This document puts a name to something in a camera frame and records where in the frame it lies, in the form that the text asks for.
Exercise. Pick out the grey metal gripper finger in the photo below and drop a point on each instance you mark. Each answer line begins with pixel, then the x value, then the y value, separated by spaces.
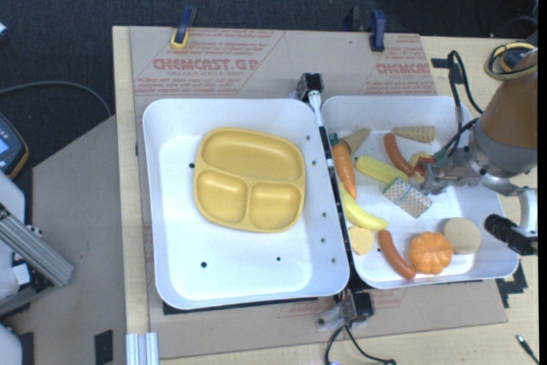
pixel 428 174
pixel 437 188

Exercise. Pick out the yellow round biscuit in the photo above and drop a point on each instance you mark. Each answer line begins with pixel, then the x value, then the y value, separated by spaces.
pixel 362 241

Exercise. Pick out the white plastic tray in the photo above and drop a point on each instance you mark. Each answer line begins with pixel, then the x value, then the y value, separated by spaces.
pixel 453 201
pixel 239 269

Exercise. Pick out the orange carrot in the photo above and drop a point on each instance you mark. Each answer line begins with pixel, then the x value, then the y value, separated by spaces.
pixel 345 168

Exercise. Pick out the tan waffle cone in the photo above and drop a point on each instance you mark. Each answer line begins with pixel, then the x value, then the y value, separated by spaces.
pixel 416 134
pixel 357 139

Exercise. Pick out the yellow corn cob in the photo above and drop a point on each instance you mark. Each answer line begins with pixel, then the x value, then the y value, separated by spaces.
pixel 378 169

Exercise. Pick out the yellow divided plate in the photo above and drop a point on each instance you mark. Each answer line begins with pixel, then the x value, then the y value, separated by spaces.
pixel 248 179

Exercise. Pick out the yellow banana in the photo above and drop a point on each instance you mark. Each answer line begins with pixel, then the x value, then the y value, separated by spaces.
pixel 361 217

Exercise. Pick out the brown cardboard board red print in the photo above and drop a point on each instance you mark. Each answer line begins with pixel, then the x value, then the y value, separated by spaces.
pixel 265 68

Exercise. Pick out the thin black and white rod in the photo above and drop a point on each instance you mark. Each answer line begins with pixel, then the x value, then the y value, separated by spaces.
pixel 329 160

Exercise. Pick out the beige round biscuit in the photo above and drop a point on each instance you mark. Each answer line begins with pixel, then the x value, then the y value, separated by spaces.
pixel 462 235

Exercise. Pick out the orange-red sausage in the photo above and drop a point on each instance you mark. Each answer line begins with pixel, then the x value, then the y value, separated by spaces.
pixel 395 255
pixel 395 154

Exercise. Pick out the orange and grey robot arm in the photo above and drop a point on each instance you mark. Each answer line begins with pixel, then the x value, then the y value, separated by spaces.
pixel 513 115

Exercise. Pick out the yellow and red toy food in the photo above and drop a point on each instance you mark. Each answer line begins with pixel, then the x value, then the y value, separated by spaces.
pixel 418 163

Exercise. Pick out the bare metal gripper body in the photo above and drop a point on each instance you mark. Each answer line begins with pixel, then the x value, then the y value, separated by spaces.
pixel 468 173

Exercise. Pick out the black cylinder on white bracket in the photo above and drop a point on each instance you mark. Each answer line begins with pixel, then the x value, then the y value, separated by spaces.
pixel 506 231

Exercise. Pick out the orange pumpkin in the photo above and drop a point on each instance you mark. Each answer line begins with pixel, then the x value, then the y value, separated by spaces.
pixel 431 253

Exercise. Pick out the beige checkered waffle square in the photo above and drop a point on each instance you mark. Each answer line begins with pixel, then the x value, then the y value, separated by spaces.
pixel 407 197

